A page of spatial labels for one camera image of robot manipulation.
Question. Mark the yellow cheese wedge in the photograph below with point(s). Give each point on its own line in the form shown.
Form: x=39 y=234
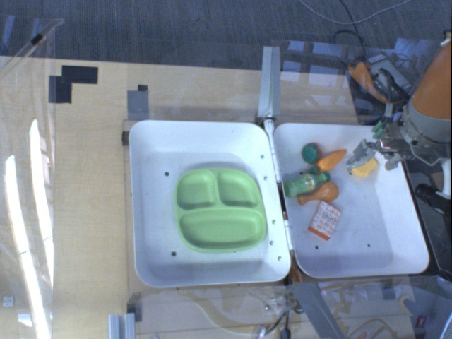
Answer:
x=365 y=169

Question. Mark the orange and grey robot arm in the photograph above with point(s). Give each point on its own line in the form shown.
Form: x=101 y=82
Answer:
x=435 y=83

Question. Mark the green bottle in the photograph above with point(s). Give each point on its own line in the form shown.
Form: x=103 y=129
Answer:
x=305 y=184

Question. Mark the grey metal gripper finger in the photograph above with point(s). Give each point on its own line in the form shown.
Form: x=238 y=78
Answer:
x=392 y=161
x=361 y=152

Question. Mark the white plastic tray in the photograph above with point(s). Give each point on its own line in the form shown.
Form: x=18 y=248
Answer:
x=370 y=224
x=155 y=207

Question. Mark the orange carrot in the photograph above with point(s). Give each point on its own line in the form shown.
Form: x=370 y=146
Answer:
x=330 y=160

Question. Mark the orange and white carton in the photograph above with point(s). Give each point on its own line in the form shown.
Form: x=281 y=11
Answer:
x=325 y=221

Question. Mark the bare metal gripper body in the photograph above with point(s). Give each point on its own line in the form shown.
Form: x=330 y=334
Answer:
x=418 y=149

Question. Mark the black cylinder on white bracket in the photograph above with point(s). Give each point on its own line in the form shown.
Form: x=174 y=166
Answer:
x=432 y=193

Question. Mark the green divided plate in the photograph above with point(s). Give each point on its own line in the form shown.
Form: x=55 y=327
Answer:
x=219 y=224

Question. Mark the orange chicken drumstick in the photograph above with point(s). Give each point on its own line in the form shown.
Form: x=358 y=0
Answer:
x=323 y=193

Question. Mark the green and red round toy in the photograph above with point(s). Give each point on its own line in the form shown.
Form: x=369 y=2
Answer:
x=310 y=153

